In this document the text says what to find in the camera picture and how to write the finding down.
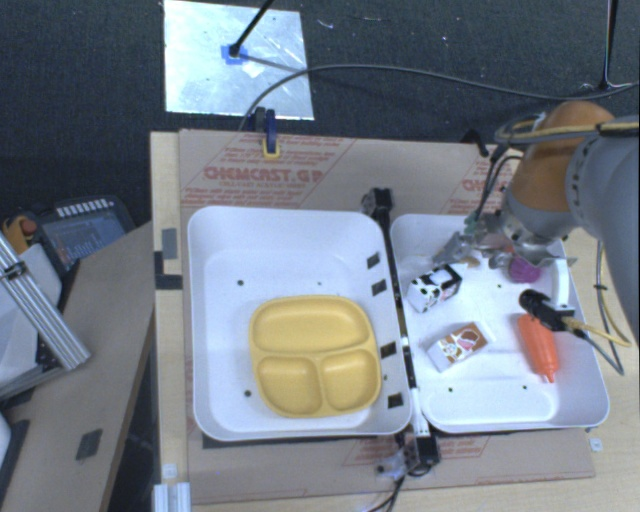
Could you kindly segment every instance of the yellow compartment plate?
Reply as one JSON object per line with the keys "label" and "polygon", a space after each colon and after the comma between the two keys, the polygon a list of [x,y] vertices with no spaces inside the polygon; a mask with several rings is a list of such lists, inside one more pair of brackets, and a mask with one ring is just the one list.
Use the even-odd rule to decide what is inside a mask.
{"label": "yellow compartment plate", "polygon": [[276,413],[319,418],[359,411],[380,393],[380,359],[366,313],[331,295],[285,297],[251,317],[260,396]]}

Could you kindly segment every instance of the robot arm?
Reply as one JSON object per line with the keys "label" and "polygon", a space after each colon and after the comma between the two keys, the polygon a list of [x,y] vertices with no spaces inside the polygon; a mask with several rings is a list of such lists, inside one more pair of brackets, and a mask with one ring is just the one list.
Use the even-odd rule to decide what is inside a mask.
{"label": "robot arm", "polygon": [[[564,103],[539,129],[611,119],[592,103]],[[575,227],[602,241],[638,341],[638,116],[615,122],[635,122],[635,136],[598,134],[530,146],[505,194],[498,224],[516,253],[536,266],[550,256],[546,247]]]}

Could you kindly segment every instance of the purple object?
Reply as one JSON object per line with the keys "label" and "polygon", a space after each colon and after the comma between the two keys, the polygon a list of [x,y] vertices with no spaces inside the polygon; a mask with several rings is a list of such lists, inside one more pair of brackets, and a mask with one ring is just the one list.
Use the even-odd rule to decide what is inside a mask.
{"label": "purple object", "polygon": [[509,277],[516,283],[535,283],[542,274],[542,269],[534,267],[520,256],[514,256],[509,263]]}

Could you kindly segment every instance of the orange bottle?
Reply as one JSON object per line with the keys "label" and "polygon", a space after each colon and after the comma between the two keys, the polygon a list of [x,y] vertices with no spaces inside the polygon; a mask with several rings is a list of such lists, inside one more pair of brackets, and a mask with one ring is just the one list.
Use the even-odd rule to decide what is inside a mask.
{"label": "orange bottle", "polygon": [[529,352],[534,371],[539,375],[545,375],[549,382],[554,382],[553,375],[558,371],[558,354],[553,333],[531,315],[522,315],[518,318],[518,328]]}

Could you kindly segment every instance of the black carpet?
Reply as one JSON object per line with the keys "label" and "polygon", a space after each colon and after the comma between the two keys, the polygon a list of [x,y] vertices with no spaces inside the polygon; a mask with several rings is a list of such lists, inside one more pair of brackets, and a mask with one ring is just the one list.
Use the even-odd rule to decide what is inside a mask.
{"label": "black carpet", "polygon": [[[601,76],[604,0],[274,6],[302,13],[310,66],[402,65],[560,95]],[[621,2],[613,82],[638,79],[639,21],[640,2]],[[164,111],[163,49],[159,0],[0,2],[0,214],[115,194],[136,223],[150,218],[149,132],[237,126],[235,118]],[[317,74],[311,83],[316,121],[283,122],[282,131],[457,141],[475,128],[490,140],[502,122],[554,104],[388,72]],[[638,90],[600,103],[637,113]]]}

